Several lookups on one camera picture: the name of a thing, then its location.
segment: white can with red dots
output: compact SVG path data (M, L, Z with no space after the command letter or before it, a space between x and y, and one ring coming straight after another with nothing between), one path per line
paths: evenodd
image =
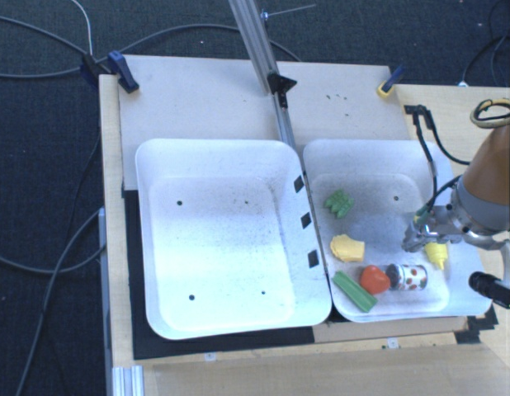
M385 274L392 290L424 290L427 286L427 270L421 265L390 264Z

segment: robotic arm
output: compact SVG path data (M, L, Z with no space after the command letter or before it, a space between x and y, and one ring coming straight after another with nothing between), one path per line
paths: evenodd
M510 107L509 100L483 101L471 113L478 126L492 129L465 173L451 181L451 199L445 206L425 205L405 232L402 248L417 252L428 243L465 242L503 256L502 280L477 271L470 287L510 308L510 241L493 236L510 229L510 113L480 118L491 106Z

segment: black floor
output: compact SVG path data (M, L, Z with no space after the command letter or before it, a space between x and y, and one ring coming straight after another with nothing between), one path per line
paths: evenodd
M227 0L77 1L89 15L97 59L172 26L235 26ZM403 83L510 86L510 0L257 1L268 13L316 5L268 22L270 38L305 62L391 69L403 64ZM69 0L0 0L0 16L79 47L2 19L0 73L77 69L79 50L88 50L83 14ZM129 53L247 58L239 34L215 28L157 36ZM278 49L276 57L290 59ZM97 93L78 73L0 75L0 256L55 268L69 238L103 205L98 135ZM64 266L87 258L98 245L94 223ZM0 263L0 396L17 391L49 280ZM94 261L55 282L22 394L103 394L102 348L100 269Z

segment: white tray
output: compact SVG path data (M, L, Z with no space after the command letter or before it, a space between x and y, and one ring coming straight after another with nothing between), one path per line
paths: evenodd
M135 161L146 313L157 334L184 339L326 319L330 291L314 224L301 221L309 201L290 147L151 139Z
M435 144L427 146L437 165L440 186L452 179L451 165ZM359 282L363 267L369 264L422 264L427 269L424 290L387 290L376 295L378 303L369 313L363 313L331 283L334 306L345 318L370 322L479 315L488 310L491 301L468 285L473 271L484 270L474 247L449 245L444 271L431 264L423 251L409 253L401 248L415 211L432 194L432 177L418 141L320 139L306 146L303 157L329 277L341 270ZM342 219L323 206L337 189L355 200ZM444 192L437 204L448 200L449 192ZM330 241L342 233L366 243L363 262L342 262L332 254Z

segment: wooden table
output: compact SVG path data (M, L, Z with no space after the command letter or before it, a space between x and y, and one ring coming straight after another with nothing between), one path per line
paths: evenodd
M402 107L423 104L430 109L442 143L463 159L473 157L488 133L470 123L471 110L484 99L510 97L509 88L397 85L395 91ZM121 372L139 365L135 372L139 378L143 371L146 396L510 394L510 313L499 307L496 330L482 332L482 343L474 345L456 343L454 332L467 329L466 317L419 318L323 323L314 326L314 344L298 347L135 361L116 77L101 77L100 103L106 209L108 391L114 374L112 367ZM406 121L408 132L414 137L410 118ZM453 169L455 174L463 171L462 166L455 165ZM502 275L498 253L480 255L487 272Z

